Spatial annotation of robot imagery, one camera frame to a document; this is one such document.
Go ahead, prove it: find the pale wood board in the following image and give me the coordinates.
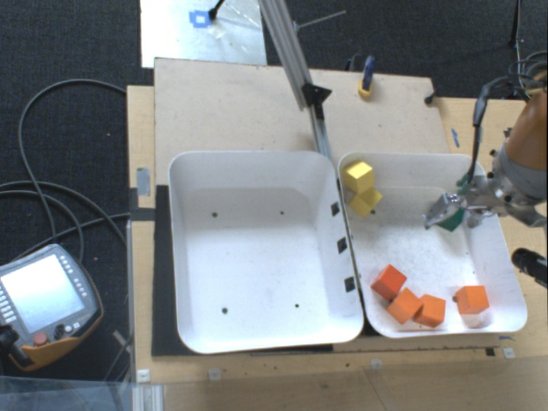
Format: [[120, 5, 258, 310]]
[[152, 57, 513, 354]]

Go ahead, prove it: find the white plastic tray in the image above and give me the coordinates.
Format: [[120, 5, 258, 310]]
[[167, 150, 366, 355], [337, 152, 529, 340]]

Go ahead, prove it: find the green cube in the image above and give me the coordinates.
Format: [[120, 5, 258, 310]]
[[436, 206, 466, 233]]

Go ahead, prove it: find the yellow cube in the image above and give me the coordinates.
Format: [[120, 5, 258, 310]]
[[348, 188, 384, 218], [343, 160, 376, 194]]

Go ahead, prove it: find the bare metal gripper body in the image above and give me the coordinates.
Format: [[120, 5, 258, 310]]
[[458, 165, 548, 229]]

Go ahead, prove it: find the orange cube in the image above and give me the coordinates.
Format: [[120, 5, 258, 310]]
[[370, 264, 408, 301], [385, 287, 425, 326], [412, 294, 448, 329], [454, 284, 491, 316]]

